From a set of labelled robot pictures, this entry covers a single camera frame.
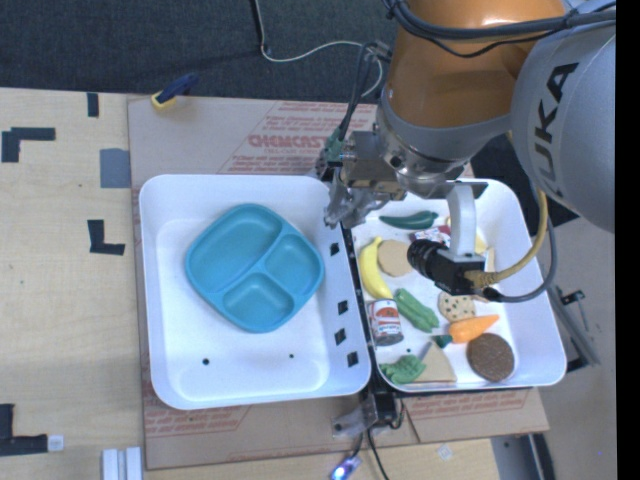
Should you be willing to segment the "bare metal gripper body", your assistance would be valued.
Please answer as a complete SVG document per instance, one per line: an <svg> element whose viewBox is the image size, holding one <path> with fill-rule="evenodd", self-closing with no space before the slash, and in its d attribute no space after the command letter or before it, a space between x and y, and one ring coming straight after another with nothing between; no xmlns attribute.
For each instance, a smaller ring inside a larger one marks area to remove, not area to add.
<svg viewBox="0 0 640 480"><path fill-rule="evenodd" d="M349 201L398 201L407 193L428 198L466 168L464 160L430 156L393 132L354 132L341 154L338 181Z"/></svg>

